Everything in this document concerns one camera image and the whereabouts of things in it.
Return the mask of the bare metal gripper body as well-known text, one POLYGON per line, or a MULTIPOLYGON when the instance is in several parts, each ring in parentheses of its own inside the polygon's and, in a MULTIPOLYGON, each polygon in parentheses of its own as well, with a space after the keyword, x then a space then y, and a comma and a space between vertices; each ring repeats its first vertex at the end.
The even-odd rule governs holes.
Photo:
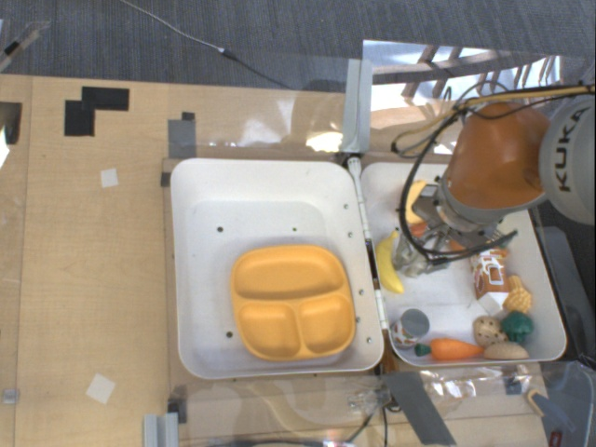
POLYGON ((434 251, 470 255, 494 239, 494 221, 476 221, 471 212, 442 192, 422 192, 412 211, 426 224, 420 241, 434 240, 434 251))

